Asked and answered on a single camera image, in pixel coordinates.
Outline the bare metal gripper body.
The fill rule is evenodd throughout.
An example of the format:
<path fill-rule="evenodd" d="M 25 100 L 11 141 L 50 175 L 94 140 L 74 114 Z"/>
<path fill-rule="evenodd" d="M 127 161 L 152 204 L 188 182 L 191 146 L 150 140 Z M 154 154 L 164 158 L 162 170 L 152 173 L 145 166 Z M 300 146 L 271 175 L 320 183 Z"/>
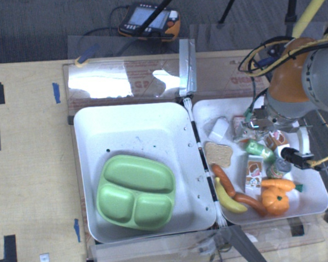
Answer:
<path fill-rule="evenodd" d="M 247 127 L 257 132 L 291 130 L 294 123 L 294 119 L 284 118 L 266 106 L 253 109 L 251 116 L 246 121 Z"/>

